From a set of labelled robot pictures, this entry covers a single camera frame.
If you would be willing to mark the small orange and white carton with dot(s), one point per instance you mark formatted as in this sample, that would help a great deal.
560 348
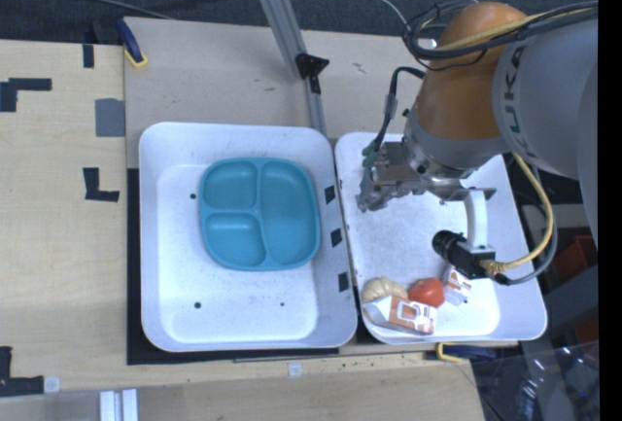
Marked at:
457 288

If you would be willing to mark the large orange and white carton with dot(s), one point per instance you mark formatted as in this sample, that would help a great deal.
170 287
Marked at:
403 314

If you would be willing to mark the black cylinder on white bracket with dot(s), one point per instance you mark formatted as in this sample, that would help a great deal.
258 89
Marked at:
461 256

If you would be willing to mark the red toy tomato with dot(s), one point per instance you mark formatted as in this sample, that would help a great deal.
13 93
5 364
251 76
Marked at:
427 292

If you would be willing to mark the pale wood board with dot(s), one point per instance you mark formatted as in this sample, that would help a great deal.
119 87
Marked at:
209 79

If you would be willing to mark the blue divided plate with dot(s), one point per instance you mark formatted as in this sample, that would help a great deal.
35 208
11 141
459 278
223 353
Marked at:
286 210

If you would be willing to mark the beige toy bread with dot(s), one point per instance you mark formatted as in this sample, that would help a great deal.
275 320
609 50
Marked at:
381 288

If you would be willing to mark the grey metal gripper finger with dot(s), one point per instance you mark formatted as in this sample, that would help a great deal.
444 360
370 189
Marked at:
364 195
381 201

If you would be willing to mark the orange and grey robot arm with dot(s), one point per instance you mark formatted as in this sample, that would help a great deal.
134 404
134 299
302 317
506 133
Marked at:
461 88

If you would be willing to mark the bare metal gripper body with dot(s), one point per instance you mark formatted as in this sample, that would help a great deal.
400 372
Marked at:
398 168

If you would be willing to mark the white plastic tray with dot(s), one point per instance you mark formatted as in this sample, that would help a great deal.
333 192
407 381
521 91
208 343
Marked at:
403 244
233 307

